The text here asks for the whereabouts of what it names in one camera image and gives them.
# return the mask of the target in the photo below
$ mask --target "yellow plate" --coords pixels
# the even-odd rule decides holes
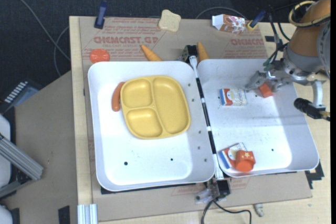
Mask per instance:
[[[130,132],[142,139],[175,136],[190,125],[188,104],[181,85],[168,76],[127,81],[120,103]]]

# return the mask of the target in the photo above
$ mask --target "toy bread slice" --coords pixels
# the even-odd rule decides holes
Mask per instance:
[[[178,14],[172,13],[168,9],[164,9],[159,21],[159,29],[170,32],[177,32],[180,25],[181,17]]]

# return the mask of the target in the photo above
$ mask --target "red object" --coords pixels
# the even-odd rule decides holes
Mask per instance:
[[[236,165],[236,159],[235,159],[235,156],[234,156],[234,152],[230,151],[230,150],[231,150],[231,148],[228,147],[223,151],[224,151],[224,154],[226,154],[227,160],[229,161],[229,163],[227,165],[234,167]]]
[[[233,101],[227,97],[227,93],[230,91],[230,89],[224,89],[224,97],[226,101],[226,105],[232,105]]]
[[[259,90],[264,98],[273,96],[273,93],[266,82],[264,82],[261,86],[259,86]]]
[[[249,172],[253,169],[256,160],[252,151],[239,150],[236,153],[235,168],[241,172]]]
[[[92,63],[108,62],[110,60],[110,54],[104,49],[94,49],[90,54],[90,60]]]

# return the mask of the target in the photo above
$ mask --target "orange carrot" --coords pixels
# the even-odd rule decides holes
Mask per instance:
[[[147,48],[145,45],[141,45],[143,52],[150,61],[162,61],[162,59],[155,54],[150,48]]]
[[[204,48],[204,46],[201,42],[197,43],[197,48],[198,48],[198,61],[199,62],[202,61],[202,60],[210,58],[206,49]]]
[[[112,110],[119,111],[120,110],[120,91],[121,87],[125,84],[125,82],[120,82],[115,88],[112,95]]]

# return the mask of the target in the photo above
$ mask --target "toy food package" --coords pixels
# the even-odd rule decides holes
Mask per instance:
[[[219,31],[230,32],[238,35],[246,29],[244,18],[226,14],[212,16],[212,25]]]
[[[223,88],[220,89],[222,105],[246,105],[246,93],[244,89]]]
[[[219,153],[227,169],[236,166],[236,154],[240,150],[246,151],[246,147],[243,143],[234,144]]]

